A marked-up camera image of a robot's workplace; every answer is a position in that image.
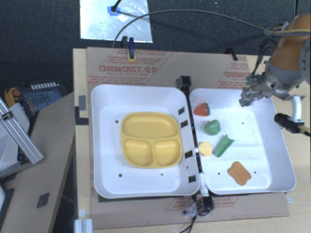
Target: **brown toy food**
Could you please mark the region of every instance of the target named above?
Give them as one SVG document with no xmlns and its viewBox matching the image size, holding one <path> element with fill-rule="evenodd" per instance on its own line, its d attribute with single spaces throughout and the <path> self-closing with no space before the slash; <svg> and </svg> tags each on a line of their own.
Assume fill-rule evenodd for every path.
<svg viewBox="0 0 311 233">
<path fill-rule="evenodd" d="M 232 164 L 231 168 L 228 169 L 228 173 L 239 185 L 245 185 L 252 178 L 252 175 L 238 161 Z"/>
</svg>

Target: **yellow plate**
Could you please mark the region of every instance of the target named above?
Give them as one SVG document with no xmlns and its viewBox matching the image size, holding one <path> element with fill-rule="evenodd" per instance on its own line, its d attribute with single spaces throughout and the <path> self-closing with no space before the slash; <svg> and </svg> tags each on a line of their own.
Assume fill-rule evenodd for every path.
<svg viewBox="0 0 311 233">
<path fill-rule="evenodd" d="M 174 166 L 182 157 L 181 135 L 176 120 L 164 113 L 135 112 L 121 124 L 122 151 L 133 166 Z"/>
</svg>

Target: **dark background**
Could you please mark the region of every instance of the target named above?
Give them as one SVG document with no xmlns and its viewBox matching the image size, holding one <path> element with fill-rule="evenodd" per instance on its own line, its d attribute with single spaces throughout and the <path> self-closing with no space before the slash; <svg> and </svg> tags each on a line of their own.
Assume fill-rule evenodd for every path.
<svg viewBox="0 0 311 233">
<path fill-rule="evenodd" d="M 209 10 L 264 28 L 291 20 L 294 11 L 294 0 L 147 1 L 149 12 Z M 310 10 L 310 0 L 299 0 L 298 14 Z M 237 54 L 257 54 L 264 38 L 258 29 L 198 13 L 154 15 L 151 27 L 153 43 L 137 48 L 222 53 L 232 47 Z M 80 39 L 79 0 L 0 0 L 0 95 L 10 85 L 40 80 L 60 80 L 71 92 L 72 49 L 111 44 Z"/>
</svg>

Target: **multimeter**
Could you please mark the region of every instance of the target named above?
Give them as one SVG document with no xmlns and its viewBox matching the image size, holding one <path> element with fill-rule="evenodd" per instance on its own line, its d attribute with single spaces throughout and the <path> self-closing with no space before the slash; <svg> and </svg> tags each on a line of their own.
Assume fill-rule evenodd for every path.
<svg viewBox="0 0 311 233">
<path fill-rule="evenodd" d="M 8 107 L 20 103 L 29 119 L 37 111 L 56 102 L 67 94 L 60 81 L 33 82 L 23 88 L 13 86 L 5 90 L 4 99 Z"/>
</svg>

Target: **cardboard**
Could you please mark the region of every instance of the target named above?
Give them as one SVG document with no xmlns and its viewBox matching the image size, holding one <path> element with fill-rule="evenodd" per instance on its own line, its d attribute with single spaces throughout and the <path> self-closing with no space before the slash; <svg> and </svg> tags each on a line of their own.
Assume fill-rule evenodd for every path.
<svg viewBox="0 0 311 233">
<path fill-rule="evenodd" d="M 3 184 L 14 193 L 2 233 L 52 232 L 74 147 L 73 98 L 71 93 L 39 112 L 31 139 L 45 158 Z"/>
<path fill-rule="evenodd" d="M 234 61 L 231 55 L 180 53 L 167 51 L 136 50 L 137 60 L 128 62 L 127 50 L 88 48 L 87 93 L 80 89 L 77 96 L 88 98 L 89 146 L 90 146 L 90 194 L 91 218 L 94 229 L 160 225 L 189 222 L 182 211 L 193 203 L 191 197 L 153 198 L 137 200 L 106 200 L 100 198 L 93 185 L 93 146 L 90 93 L 102 83 L 174 86 L 181 75 L 190 75 L 195 88 L 242 89 L 249 75 L 246 56 L 238 56 Z M 85 86 L 84 77 L 79 83 Z M 84 206 L 86 197 L 80 201 Z M 288 216 L 288 208 L 283 193 L 254 194 L 248 196 L 225 196 L 214 199 L 215 209 L 198 221 L 219 221 L 261 217 Z"/>
</svg>

